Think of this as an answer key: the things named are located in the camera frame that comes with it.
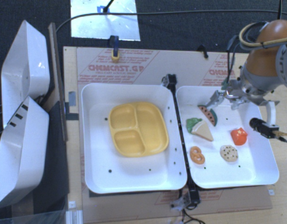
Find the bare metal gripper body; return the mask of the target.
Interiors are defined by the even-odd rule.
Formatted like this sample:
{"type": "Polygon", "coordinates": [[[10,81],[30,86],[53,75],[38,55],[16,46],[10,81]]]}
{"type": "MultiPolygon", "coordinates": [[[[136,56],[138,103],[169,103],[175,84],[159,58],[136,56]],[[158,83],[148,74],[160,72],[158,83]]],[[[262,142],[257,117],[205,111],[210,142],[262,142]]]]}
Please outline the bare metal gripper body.
{"type": "Polygon", "coordinates": [[[223,84],[224,97],[231,101],[231,99],[240,98],[245,100],[245,103],[253,103],[258,106],[267,104],[264,96],[266,91],[262,91],[252,85],[244,78],[231,79],[223,84]]]}

